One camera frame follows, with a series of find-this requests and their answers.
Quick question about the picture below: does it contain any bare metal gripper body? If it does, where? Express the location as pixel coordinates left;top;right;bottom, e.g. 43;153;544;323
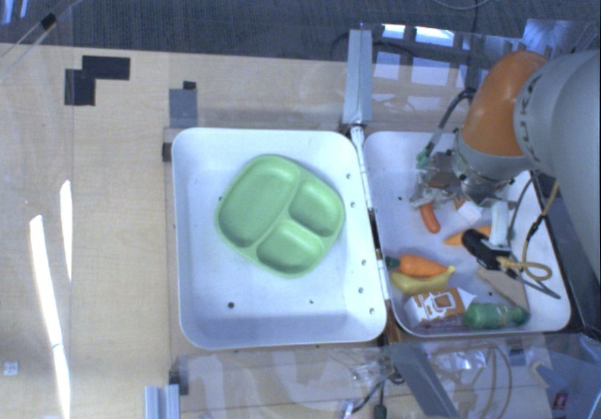
421;149;469;203

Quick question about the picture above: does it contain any orange sausage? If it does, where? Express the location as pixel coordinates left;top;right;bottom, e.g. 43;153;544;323
419;201;442;235

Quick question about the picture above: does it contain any white plastic tray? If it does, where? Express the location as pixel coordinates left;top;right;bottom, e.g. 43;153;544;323
363;130;573;339
171;127;389;351

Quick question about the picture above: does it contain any white cube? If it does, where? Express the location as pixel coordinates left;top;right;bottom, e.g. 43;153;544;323
456;199;483;226

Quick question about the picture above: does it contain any orange carrot with green top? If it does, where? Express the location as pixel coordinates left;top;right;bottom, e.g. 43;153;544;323
385;254;450;279

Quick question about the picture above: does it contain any yellow banana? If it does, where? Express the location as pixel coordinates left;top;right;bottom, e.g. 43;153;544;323
389;265;457;295

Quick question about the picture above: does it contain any tan pizza slice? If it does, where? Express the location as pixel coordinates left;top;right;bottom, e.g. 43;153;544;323
475;265;531;311

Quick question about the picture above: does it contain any white and orange carton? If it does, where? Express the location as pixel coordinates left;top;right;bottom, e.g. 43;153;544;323
403;287;477;327

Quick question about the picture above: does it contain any green bottle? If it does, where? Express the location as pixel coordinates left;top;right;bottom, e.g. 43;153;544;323
463;302;532;331

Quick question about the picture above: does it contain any green divided plate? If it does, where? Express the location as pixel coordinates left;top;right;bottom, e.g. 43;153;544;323
214;153;347;280

